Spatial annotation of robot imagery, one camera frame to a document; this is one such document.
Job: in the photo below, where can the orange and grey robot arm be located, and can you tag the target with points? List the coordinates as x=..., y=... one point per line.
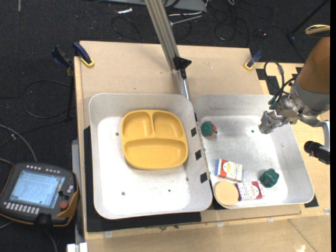
x=316, y=69

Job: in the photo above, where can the green toy pepper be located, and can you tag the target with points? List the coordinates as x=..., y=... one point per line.
x=269, y=178

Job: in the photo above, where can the black cylinder on white bracket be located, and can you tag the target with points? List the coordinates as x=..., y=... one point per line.
x=316, y=149

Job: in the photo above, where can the red and white carton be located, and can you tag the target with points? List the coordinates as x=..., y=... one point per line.
x=250, y=191

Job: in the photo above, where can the white and orange carton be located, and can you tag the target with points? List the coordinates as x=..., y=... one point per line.
x=229, y=170

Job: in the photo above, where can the yellow divided plate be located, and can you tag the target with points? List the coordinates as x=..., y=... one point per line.
x=155, y=151

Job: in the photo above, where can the green and orange toy vegetable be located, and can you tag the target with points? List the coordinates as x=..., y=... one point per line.
x=208, y=128

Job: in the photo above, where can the pale wood board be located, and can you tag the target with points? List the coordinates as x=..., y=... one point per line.
x=136, y=69

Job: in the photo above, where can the white plastic tray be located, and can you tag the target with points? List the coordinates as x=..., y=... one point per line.
x=147, y=190
x=249, y=151

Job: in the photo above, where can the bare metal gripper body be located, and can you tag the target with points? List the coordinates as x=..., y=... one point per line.
x=288, y=109

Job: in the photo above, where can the thin black and white rod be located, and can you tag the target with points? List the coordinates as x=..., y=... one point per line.
x=202, y=143

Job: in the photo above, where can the round tan biscuit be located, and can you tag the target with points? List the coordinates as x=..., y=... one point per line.
x=226, y=193

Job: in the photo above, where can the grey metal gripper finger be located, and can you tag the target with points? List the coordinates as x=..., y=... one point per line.
x=265, y=125
x=278, y=122

